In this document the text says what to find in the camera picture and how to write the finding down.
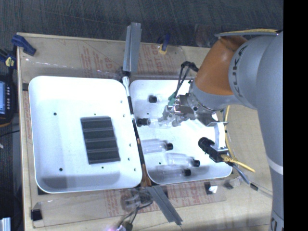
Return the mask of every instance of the wire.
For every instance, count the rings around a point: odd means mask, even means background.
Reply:
[[[243,168],[245,168],[245,169],[247,169],[247,170],[249,170],[251,172],[254,172],[254,173],[256,172],[253,168],[247,166],[244,163],[239,162],[238,160],[235,160],[234,158],[232,158],[232,157],[230,157],[228,155],[222,154],[220,156],[223,158],[224,162],[235,163],[235,164],[238,164],[238,165],[242,166]]]
[[[234,164],[234,163],[230,163],[227,162],[228,165],[232,166],[234,169],[236,169],[237,172],[239,172],[239,174],[242,176],[242,178],[244,179],[244,181],[247,184],[250,184],[249,179],[247,178],[247,176]]]
[[[9,134],[12,134],[12,133],[17,133],[17,132],[19,132],[19,131],[20,131],[20,130],[16,130],[16,131],[4,133],[4,134],[0,135],[0,138],[3,137],[3,136],[5,136],[5,135],[9,135]]]
[[[182,86],[184,80],[186,79],[186,76],[188,75],[189,70],[190,70],[190,68],[187,68],[187,69],[186,69],[186,72],[185,72],[185,74],[184,74],[182,80],[178,83],[178,87],[177,87],[176,91],[174,92],[174,97],[177,96],[178,91],[180,90],[180,88],[181,88],[181,86]]]
[[[230,110],[230,105],[228,105],[228,106],[226,107],[226,109],[225,109],[225,114],[224,114],[224,119],[223,119],[224,122],[227,122],[227,121],[228,121],[229,110]],[[237,160],[237,158],[236,158],[236,156],[235,156],[233,150],[231,149],[231,146],[230,146],[230,143],[229,143],[229,140],[228,140],[227,132],[225,133],[225,141],[226,141],[226,146],[227,146],[227,148],[228,148],[228,150],[229,150],[229,153],[230,153],[231,157],[232,157],[233,159]]]
[[[124,223],[125,219],[127,219],[127,218],[131,217],[132,215],[134,215],[133,219],[129,222],[129,224],[132,224],[133,221],[135,220],[136,216],[137,216],[138,211],[140,211],[140,210],[143,209],[143,208],[146,208],[146,207],[150,206],[152,203],[153,203],[153,200],[151,200],[149,203],[147,203],[147,204],[144,205],[144,206],[137,206],[136,209],[134,209],[133,211],[131,211],[129,214],[127,214],[126,216],[124,216],[124,217],[119,221],[118,227],[120,227],[120,226]]]
[[[180,74],[179,74],[179,79],[178,79],[178,85],[177,85],[177,89],[176,90],[180,89],[180,82],[181,82],[181,78],[182,78],[183,69],[184,69],[184,67],[181,66],[181,70],[180,70]]]

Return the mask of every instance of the gray metal bar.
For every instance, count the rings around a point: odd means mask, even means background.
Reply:
[[[11,231],[11,218],[3,218],[0,220],[0,231]]]
[[[168,222],[175,222],[177,225],[181,225],[183,221],[169,199],[165,195],[163,189],[160,186],[148,187],[147,190],[159,206],[160,210],[165,215]]]
[[[137,72],[141,31],[140,23],[132,22],[127,27],[123,71]]]

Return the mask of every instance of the gray carpet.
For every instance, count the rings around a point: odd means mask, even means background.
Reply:
[[[211,47],[217,32],[283,29],[283,0],[0,0],[0,15],[0,49],[12,49],[16,32],[125,40],[131,22],[141,23],[142,42],[170,33],[170,44]],[[0,63],[0,73],[6,72]],[[11,130],[0,128],[0,135]],[[2,218],[14,211],[7,197],[13,189],[12,136],[0,143]]]

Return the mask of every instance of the electronic device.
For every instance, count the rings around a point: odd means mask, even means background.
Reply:
[[[0,127],[11,123],[16,105],[16,90],[10,74],[0,75]]]

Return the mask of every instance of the blue clamp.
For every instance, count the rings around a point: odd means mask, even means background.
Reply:
[[[157,44],[161,44],[160,46],[161,53],[167,52],[167,46],[168,46],[169,40],[170,40],[170,33],[166,33],[165,35],[161,36],[157,40]]]
[[[0,49],[0,61],[4,62],[5,65],[11,69],[17,69],[17,61],[16,61],[16,47],[23,47],[24,53],[27,53],[31,56],[35,54],[37,51],[34,49],[24,37],[15,34],[12,38],[13,43],[13,51],[9,51],[5,49],[4,51]]]
[[[12,43],[13,45],[23,47],[24,48],[24,53],[29,54],[30,56],[34,56],[35,52],[37,51],[34,49],[27,40],[25,40],[24,37],[15,34],[12,38]]]

